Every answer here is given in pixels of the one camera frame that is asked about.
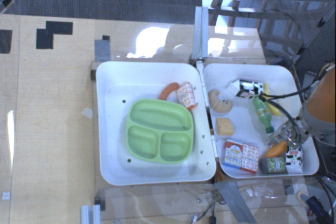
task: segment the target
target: green divided plate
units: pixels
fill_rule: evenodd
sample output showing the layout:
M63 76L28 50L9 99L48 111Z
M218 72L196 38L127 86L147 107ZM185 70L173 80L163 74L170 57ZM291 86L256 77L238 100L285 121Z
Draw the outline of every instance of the green divided plate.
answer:
M180 163L191 153L194 121L183 105L139 99L128 113L126 135L127 147L134 156L157 163Z

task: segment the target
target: toy bottle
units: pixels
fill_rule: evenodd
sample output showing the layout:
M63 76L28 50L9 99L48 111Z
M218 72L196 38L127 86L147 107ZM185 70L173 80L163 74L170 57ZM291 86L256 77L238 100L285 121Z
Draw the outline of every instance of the toy bottle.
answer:
M258 97L253 98L253 105L256 108L259 120L266 127L266 133L270 134L274 132L274 128L271 125L272 115L268 110L266 104L260 100Z

